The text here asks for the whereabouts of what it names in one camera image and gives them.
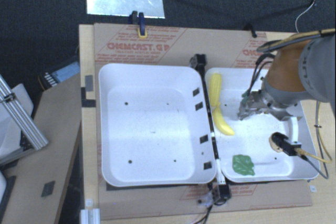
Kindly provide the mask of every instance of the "toy banana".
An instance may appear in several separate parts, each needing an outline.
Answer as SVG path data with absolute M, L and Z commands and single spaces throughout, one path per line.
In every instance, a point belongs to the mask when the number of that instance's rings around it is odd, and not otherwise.
M 219 102 L 219 95 L 220 90 L 222 87 L 222 75 L 221 74 L 213 74 L 211 76 L 210 81 L 210 88 L 209 88 L 209 99 L 210 99 L 210 105 L 214 106 L 215 109 L 213 110 L 213 119 L 215 126 L 219 131 L 226 135 L 234 135 L 234 130 L 226 123 L 226 121 L 223 118 L 222 111 L 220 110 L 220 102 Z

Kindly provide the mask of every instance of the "green leaf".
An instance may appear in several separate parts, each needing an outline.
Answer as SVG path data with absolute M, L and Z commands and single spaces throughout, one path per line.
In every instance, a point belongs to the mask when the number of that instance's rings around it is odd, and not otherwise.
M 241 154 L 233 156 L 232 168 L 236 173 L 241 174 L 243 176 L 255 175 L 255 172 L 253 170 L 254 164 L 250 156 Z

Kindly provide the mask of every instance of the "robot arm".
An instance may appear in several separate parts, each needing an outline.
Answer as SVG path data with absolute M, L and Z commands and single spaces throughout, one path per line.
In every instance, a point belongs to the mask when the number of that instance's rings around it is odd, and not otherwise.
M 261 89 L 248 92 L 240 103 L 241 120 L 258 113 L 287 120 L 291 115 L 286 108 L 305 99 L 330 102 L 335 115 L 334 29 L 324 37 L 292 43 L 279 49 Z

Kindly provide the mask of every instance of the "white plastic box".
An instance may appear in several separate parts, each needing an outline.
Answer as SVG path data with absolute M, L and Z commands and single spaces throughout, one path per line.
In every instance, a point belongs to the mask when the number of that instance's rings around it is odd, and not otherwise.
M 215 129 L 220 167 L 216 167 L 214 158 L 202 80 L 194 69 L 119 63 L 102 67 L 102 173 L 109 184 L 203 184 L 214 179 L 217 169 L 239 183 L 317 176 L 308 163 L 273 151 L 268 142 L 275 131 L 297 135 L 292 130 L 297 124 L 303 149 L 315 154 L 302 107 L 291 111 L 299 117 L 291 123 L 279 122 L 271 115 L 240 121 L 237 112 L 241 94 L 248 88 L 253 71 L 211 69 L 206 74 L 207 85 L 214 72 L 222 74 L 223 117 L 236 131 L 234 136 L 226 136 Z M 260 89 L 260 82 L 254 88 Z M 232 158 L 237 154 L 251 157 L 254 176 L 233 171 Z

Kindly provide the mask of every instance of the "cardboard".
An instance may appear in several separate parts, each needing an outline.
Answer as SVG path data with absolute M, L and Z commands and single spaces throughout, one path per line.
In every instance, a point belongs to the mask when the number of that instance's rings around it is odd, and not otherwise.
M 94 109 L 101 219 L 203 213 L 205 208 L 198 206 L 197 200 L 208 193 L 206 185 L 115 188 L 104 181 L 101 175 L 99 70 L 111 62 L 188 66 L 194 54 L 207 55 L 206 70 L 212 67 L 253 68 L 259 56 L 255 49 L 268 41 L 271 33 L 258 32 L 254 39 L 248 31 L 147 26 L 148 38 L 140 39 L 136 28 L 134 25 L 95 24 L 93 30 L 95 63 L 92 76 L 96 83 Z M 278 33 L 277 38 L 279 35 L 286 38 L 290 33 Z M 224 206 L 215 207 L 214 212 L 312 205 L 304 180 L 232 185 L 231 191 L 232 198 Z

